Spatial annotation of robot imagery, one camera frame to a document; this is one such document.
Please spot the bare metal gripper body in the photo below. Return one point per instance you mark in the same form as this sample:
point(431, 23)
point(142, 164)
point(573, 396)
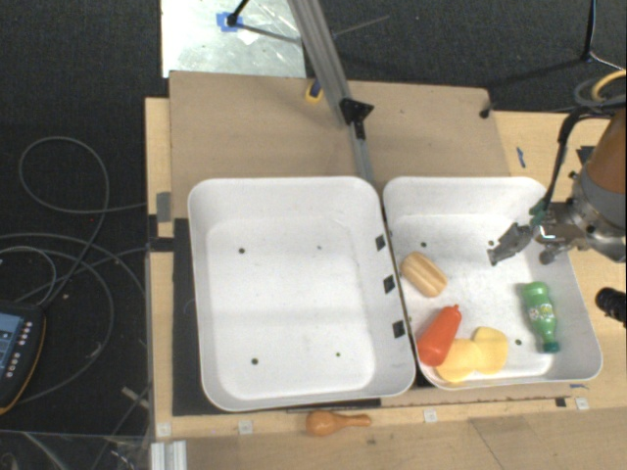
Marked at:
point(570, 228)

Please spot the red ketchup bottle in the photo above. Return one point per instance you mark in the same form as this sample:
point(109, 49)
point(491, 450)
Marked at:
point(438, 336)

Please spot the brown cardboard board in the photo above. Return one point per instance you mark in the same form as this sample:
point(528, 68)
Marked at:
point(264, 130)

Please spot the yellow toy chip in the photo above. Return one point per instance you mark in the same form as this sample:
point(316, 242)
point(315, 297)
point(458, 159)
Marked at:
point(460, 362)
point(492, 350)

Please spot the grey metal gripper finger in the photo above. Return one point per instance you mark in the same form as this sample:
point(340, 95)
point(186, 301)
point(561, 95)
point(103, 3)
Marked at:
point(551, 254)
point(509, 243)

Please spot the green plastic bottle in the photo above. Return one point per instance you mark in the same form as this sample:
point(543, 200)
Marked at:
point(540, 314)

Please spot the white plastic tray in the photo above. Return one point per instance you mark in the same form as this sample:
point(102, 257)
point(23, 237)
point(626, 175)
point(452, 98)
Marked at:
point(485, 287)
point(289, 301)

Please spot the brown toy chicken drumstick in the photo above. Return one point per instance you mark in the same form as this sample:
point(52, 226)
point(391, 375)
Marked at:
point(325, 423)

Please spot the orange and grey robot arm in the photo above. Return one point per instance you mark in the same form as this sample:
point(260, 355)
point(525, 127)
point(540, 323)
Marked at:
point(610, 159)

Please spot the tan hot dog bun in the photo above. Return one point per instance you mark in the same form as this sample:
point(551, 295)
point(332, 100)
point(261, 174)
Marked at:
point(423, 274)

